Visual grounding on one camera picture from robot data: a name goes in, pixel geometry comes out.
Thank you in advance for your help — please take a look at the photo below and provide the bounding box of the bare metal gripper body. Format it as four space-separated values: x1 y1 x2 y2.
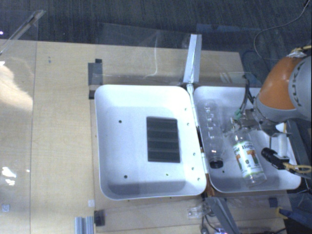
235 108 278 137

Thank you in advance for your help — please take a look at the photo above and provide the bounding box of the clear bottle with green label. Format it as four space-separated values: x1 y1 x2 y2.
231 128 268 188

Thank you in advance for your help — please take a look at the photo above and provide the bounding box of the clear bottle with black cap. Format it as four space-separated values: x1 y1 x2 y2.
196 99 225 169

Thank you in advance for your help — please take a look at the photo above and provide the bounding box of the thin black and white rod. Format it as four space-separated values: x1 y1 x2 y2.
186 82 208 178

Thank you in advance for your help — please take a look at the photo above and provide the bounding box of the white plastic tray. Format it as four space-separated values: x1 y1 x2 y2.
192 85 302 194
94 84 208 201

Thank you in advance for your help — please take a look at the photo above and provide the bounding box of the black ribbed rectangular pad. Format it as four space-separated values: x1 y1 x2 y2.
146 116 181 163

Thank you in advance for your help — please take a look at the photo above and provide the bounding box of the pale wood board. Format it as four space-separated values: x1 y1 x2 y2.
88 42 294 234

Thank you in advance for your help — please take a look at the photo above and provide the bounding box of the black cylinder on white bracket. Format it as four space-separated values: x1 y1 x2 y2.
261 122 293 171

